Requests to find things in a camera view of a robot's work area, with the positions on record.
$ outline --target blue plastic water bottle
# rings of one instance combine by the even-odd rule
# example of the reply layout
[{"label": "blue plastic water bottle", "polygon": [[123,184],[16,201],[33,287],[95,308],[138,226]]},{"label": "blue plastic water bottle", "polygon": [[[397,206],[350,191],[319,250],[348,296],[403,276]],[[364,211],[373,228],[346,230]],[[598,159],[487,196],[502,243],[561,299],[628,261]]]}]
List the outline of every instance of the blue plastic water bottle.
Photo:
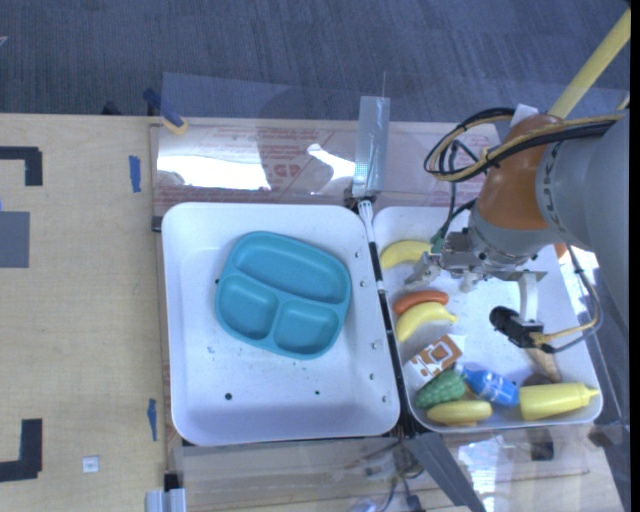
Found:
[{"label": "blue plastic water bottle", "polygon": [[520,400],[517,386],[502,375],[489,370],[471,370],[461,364],[456,364],[455,370],[478,397],[505,407],[518,405]]}]

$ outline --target yellow mustard bottle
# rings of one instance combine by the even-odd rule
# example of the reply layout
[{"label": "yellow mustard bottle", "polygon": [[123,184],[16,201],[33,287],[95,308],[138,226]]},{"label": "yellow mustard bottle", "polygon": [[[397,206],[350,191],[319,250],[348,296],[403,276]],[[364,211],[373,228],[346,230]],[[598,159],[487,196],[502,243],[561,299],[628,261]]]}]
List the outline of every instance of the yellow mustard bottle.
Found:
[{"label": "yellow mustard bottle", "polygon": [[526,421],[535,421],[556,414],[574,411],[589,405],[597,389],[582,382],[560,382],[520,388],[520,412]]}]

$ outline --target blue plate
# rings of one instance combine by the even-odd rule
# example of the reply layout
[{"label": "blue plate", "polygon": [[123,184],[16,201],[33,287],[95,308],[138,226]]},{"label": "blue plate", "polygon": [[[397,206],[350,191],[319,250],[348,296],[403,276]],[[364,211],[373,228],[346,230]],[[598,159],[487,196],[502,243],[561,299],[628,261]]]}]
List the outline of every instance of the blue plate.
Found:
[{"label": "blue plate", "polygon": [[340,334],[351,280],[333,255],[295,238],[255,231],[234,245],[218,281],[222,327],[256,347],[296,359],[324,354]]}]

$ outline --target table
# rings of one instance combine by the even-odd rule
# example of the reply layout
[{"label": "table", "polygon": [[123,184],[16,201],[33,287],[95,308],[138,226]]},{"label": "table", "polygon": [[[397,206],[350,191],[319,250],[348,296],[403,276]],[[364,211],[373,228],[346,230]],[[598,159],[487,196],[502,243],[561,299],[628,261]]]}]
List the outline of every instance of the table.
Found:
[{"label": "table", "polygon": [[[0,461],[19,459],[22,420],[42,419],[43,429],[41,471],[1,482],[3,508],[141,510],[145,492],[163,486],[160,235],[151,230],[155,124],[143,117],[0,115],[1,145],[39,148],[44,171],[42,186],[27,187],[24,162],[0,160],[2,212],[29,212],[30,222],[28,268],[0,268]],[[533,472],[498,484],[496,510],[622,510],[603,451],[585,446],[586,471],[545,479]],[[451,507],[433,482],[420,496],[430,510],[465,509]],[[327,509],[342,510],[339,503],[345,500]]]}]

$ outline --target black tape corner marker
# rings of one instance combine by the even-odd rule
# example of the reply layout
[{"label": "black tape corner marker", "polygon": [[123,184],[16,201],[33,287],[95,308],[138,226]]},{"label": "black tape corner marker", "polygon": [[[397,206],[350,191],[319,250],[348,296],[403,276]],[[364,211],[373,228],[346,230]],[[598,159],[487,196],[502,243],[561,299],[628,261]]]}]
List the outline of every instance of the black tape corner marker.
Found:
[{"label": "black tape corner marker", "polygon": [[42,471],[42,419],[22,420],[20,458],[0,462],[0,482],[38,478]]},{"label": "black tape corner marker", "polygon": [[0,146],[0,160],[24,160],[24,184],[42,186],[42,151],[32,146]]}]

